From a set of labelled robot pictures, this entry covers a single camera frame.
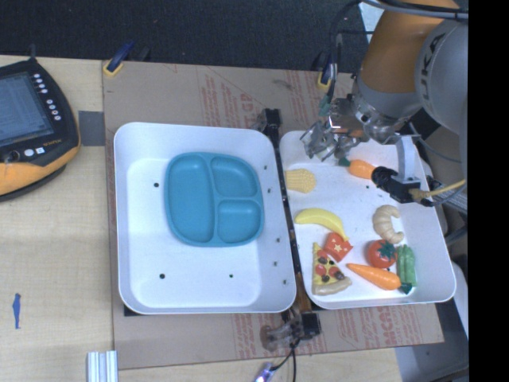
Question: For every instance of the brown cardboard board red print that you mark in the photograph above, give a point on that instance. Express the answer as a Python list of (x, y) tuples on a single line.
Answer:
[(222, 90)]

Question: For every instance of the thin black and white rod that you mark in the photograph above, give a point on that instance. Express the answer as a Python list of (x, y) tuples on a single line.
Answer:
[(287, 197)]

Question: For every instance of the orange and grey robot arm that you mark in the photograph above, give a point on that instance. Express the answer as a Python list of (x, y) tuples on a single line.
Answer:
[(401, 46)]

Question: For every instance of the yellow corn cob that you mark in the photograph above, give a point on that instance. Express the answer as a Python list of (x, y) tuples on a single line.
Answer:
[(300, 180)]

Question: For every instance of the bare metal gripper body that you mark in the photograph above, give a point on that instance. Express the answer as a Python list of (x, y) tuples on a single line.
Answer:
[(358, 122)]

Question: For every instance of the blue divided plate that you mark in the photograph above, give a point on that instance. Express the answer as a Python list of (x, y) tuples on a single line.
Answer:
[(191, 201)]

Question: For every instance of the small orange carrot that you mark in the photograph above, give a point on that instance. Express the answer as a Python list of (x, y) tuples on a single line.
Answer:
[(361, 168)]

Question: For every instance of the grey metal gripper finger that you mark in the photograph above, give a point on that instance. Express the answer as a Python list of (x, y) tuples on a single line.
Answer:
[(333, 149), (312, 139)]

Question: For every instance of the red tomato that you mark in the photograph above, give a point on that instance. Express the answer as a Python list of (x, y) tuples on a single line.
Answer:
[(379, 255)]

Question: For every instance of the black cylinder on white bracket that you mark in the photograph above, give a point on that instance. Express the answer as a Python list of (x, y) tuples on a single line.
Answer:
[(401, 187)]

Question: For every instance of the white plastic tray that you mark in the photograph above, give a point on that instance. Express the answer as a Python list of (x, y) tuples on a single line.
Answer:
[(350, 201), (199, 277)]

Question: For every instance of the red cube with yellow star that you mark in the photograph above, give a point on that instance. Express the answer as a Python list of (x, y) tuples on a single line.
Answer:
[(338, 247)]

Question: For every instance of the yellow banana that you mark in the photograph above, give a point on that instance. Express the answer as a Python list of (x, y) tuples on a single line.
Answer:
[(322, 216)]

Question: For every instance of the large orange carrot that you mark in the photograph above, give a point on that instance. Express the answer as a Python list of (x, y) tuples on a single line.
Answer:
[(378, 277)]

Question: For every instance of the beige croissant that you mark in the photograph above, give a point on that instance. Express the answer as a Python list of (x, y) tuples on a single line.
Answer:
[(383, 219)]

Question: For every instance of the pizza slice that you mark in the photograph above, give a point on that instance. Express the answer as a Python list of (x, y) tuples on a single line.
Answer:
[(324, 271)]

